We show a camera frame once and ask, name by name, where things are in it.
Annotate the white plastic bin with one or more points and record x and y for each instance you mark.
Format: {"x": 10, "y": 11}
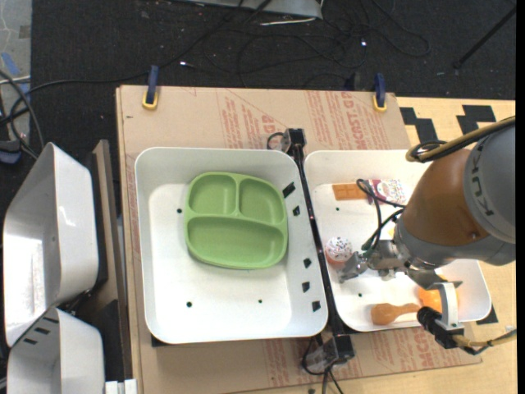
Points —
{"x": 49, "y": 236}
{"x": 57, "y": 355}

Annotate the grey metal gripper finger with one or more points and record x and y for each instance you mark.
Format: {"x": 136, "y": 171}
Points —
{"x": 357, "y": 256}
{"x": 348, "y": 271}

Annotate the white plastic tray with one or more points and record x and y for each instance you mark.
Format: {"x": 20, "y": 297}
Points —
{"x": 229, "y": 302}
{"x": 361, "y": 220}

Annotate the green divided plate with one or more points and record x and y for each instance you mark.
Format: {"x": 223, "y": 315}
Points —
{"x": 234, "y": 236}

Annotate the orange toy chicken drumstick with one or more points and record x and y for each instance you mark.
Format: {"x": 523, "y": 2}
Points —
{"x": 385, "y": 313}

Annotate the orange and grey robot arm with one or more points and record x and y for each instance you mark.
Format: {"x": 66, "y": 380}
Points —
{"x": 447, "y": 203}

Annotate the white packet with colourful print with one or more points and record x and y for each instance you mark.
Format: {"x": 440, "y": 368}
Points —
{"x": 389, "y": 191}

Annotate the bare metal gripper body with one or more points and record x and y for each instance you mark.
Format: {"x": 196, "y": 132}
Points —
{"x": 383, "y": 259}

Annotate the orange square biscuit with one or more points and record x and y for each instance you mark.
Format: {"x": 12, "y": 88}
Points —
{"x": 346, "y": 191}

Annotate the black cylinder on white bracket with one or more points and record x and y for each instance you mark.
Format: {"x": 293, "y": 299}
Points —
{"x": 447, "y": 306}

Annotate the orange round fruit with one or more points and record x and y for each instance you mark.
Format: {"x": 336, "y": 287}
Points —
{"x": 430, "y": 298}

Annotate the brown cardboard board red print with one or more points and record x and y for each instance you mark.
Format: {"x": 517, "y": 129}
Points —
{"x": 172, "y": 121}

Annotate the white sprinkled orange cupcake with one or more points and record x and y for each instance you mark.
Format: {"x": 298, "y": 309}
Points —
{"x": 338, "y": 248}

